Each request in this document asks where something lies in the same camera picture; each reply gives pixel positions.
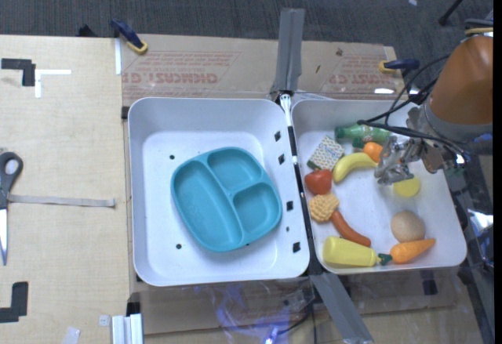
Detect red tomato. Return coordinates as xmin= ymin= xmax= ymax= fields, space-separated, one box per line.
xmin=304 ymin=168 xmax=334 ymax=196

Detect black handled scissors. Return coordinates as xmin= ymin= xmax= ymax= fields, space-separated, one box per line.
xmin=0 ymin=151 xmax=24 ymax=267

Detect orange sausage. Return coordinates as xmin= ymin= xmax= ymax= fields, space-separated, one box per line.
xmin=329 ymin=209 xmax=373 ymax=248

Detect green plastic bottle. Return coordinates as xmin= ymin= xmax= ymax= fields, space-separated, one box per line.
xmin=333 ymin=122 xmax=393 ymax=144

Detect white plastic tray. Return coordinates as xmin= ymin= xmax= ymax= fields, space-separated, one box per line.
xmin=290 ymin=98 xmax=468 ymax=276
xmin=127 ymin=96 xmax=311 ymax=288

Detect beige egg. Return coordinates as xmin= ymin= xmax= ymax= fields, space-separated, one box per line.
xmin=390 ymin=210 xmax=427 ymax=244

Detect yellow lemon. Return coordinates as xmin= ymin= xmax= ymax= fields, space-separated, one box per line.
xmin=393 ymin=174 xmax=421 ymax=198

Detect brown cardboard board red print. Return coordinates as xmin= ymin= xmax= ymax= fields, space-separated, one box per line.
xmin=120 ymin=34 xmax=460 ymax=335

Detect yellow corn piece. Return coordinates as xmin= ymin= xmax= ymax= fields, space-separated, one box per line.
xmin=308 ymin=193 xmax=340 ymax=223

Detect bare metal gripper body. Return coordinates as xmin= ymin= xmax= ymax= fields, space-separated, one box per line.
xmin=406 ymin=106 xmax=467 ymax=175

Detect yellow banana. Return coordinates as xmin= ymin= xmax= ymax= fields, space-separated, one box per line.
xmin=332 ymin=152 xmax=380 ymax=184

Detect green patterned carton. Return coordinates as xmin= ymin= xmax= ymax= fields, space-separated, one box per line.
xmin=306 ymin=135 xmax=346 ymax=172

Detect blue divided plate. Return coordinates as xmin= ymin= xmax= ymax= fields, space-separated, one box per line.
xmin=169 ymin=146 xmax=283 ymax=253

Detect orange carrot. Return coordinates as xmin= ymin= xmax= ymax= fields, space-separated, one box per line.
xmin=377 ymin=237 xmax=437 ymax=266

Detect yellow squeeze bottle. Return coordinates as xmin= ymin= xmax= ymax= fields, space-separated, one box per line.
xmin=322 ymin=235 xmax=382 ymax=268

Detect small orange fruit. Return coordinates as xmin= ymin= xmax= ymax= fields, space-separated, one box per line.
xmin=351 ymin=137 xmax=385 ymax=164

